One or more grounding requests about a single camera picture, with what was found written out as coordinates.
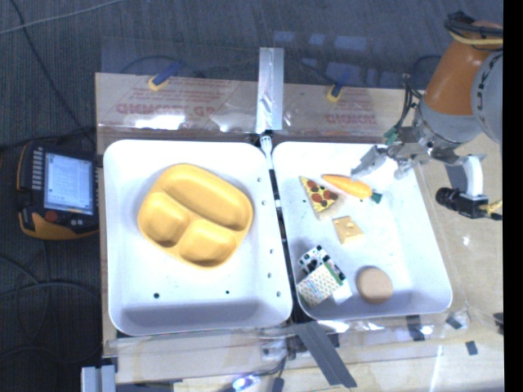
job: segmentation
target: metal bracket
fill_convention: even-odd
[[[346,388],[358,386],[334,349],[333,343],[316,321],[295,323],[293,331],[311,352],[329,385],[343,385]]]
[[[116,392],[114,366],[82,367],[82,392]]]
[[[282,129],[284,114],[284,50],[260,48],[256,133]]]

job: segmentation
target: plastic tray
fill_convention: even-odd
[[[362,177],[382,194],[379,203],[343,194],[321,179],[322,174],[349,176],[372,145],[287,141],[273,151],[276,180],[284,216],[296,283],[306,276],[298,259],[320,245],[346,275],[353,295],[336,305],[326,300],[301,307],[313,319],[340,320],[430,314],[446,310],[452,301],[449,282],[436,237],[413,171],[394,178],[396,163],[388,159]],[[342,245],[332,219],[318,220],[306,200],[299,176],[306,176],[342,194],[343,204],[334,217],[350,216],[364,236]],[[358,293],[356,275],[367,266],[384,270],[391,278],[392,297],[374,305]]]
[[[253,205],[250,229],[223,265],[198,269],[140,232],[137,216],[159,176],[191,163],[229,182]],[[109,314],[131,335],[274,327],[292,309],[266,159],[253,145],[121,140],[104,155]]]

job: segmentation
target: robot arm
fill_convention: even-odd
[[[449,15],[445,27],[453,36],[424,94],[405,80],[405,103],[399,121],[385,133],[386,146],[375,145],[351,176],[358,179],[392,158],[401,178],[417,164],[435,159],[445,164],[452,189],[440,189],[436,200],[464,216],[493,214],[481,194],[484,156],[458,156],[454,150],[485,133],[500,144],[503,156],[503,28],[475,22],[462,12]],[[411,126],[404,126],[414,110]]]

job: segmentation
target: toy pizza slice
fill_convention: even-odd
[[[316,218],[323,220],[333,216],[339,210],[343,201],[339,194],[325,188],[325,186],[318,185],[314,180],[307,177],[300,176],[300,181]]]

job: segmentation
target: white cable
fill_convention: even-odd
[[[0,31],[0,35],[3,35],[5,33],[10,33],[10,32],[15,32],[16,30],[20,30],[20,29],[23,29],[23,28],[28,28],[29,26],[39,25],[41,23],[50,22],[50,21],[53,21],[53,20],[59,20],[59,19],[64,19],[66,17],[72,17],[72,16],[76,16],[76,15],[81,15],[81,14],[87,13],[89,11],[94,11],[94,10],[101,9],[102,7],[112,6],[113,4],[117,4],[117,3],[120,3],[120,2],[128,2],[128,1],[130,1],[130,0],[113,0],[112,2],[102,3],[102,4],[98,5],[98,6],[89,7],[88,9],[82,9],[82,10],[79,10],[79,11],[73,11],[72,13],[67,13],[65,15],[58,15],[58,16],[47,17],[45,19],[35,20],[33,22],[24,23],[23,25],[21,24],[19,26],[14,27],[14,28],[4,29],[4,30]]]
[[[264,135],[260,138],[261,150],[265,154],[267,160],[267,166],[270,170],[274,170],[275,166],[272,163],[272,138],[268,135]]]

